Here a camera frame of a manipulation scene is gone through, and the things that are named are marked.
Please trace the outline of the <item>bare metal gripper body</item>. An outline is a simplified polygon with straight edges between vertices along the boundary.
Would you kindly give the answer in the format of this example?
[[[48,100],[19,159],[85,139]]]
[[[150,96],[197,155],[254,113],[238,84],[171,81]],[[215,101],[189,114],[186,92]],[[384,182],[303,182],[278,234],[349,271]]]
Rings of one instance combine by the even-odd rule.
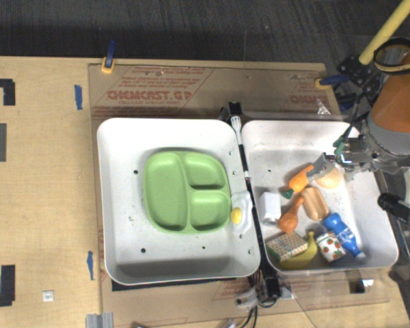
[[[336,163],[343,169],[355,167],[360,172],[382,171],[396,174],[410,166],[410,153],[396,154],[386,150],[368,135],[340,137],[334,142]]]

